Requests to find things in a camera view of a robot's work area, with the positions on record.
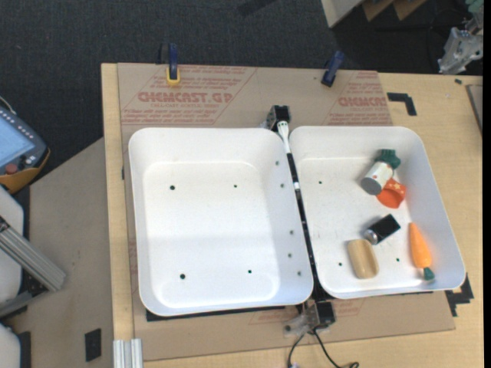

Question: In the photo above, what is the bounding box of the white bottle with green cap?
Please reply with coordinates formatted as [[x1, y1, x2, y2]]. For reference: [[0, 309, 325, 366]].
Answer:
[[360, 148, 402, 196]]

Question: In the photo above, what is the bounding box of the orange packet with yellow stars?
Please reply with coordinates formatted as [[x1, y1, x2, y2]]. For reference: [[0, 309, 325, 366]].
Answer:
[[375, 178, 407, 209]]

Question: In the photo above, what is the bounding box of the black block with thin wires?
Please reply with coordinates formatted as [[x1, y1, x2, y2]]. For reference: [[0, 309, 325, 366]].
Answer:
[[267, 104, 292, 132], [283, 300, 338, 337]]

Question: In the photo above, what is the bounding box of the white plastic tray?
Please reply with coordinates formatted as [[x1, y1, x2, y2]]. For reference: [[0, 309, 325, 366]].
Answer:
[[127, 126, 315, 317], [288, 125, 467, 301]]

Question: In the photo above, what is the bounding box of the beige toy bread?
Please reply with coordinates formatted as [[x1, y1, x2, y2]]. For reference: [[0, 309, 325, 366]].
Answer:
[[347, 238, 381, 281]]

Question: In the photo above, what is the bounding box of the thin black and white rod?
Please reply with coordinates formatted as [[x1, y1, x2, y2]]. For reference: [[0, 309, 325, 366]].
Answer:
[[278, 120, 320, 303]]

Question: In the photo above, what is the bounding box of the small black can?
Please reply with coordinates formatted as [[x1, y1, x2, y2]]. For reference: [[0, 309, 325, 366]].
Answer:
[[363, 213, 402, 245]]

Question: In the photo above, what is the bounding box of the brown cardboard board red print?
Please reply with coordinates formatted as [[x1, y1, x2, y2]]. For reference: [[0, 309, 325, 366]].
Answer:
[[116, 62, 458, 362]]

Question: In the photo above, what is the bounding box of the orange toy carrot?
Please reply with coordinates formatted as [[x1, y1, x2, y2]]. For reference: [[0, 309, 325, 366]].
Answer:
[[407, 222, 436, 282]]

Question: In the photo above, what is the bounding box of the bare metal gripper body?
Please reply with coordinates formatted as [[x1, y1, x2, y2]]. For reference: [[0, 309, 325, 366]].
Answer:
[[462, 11, 483, 39]]

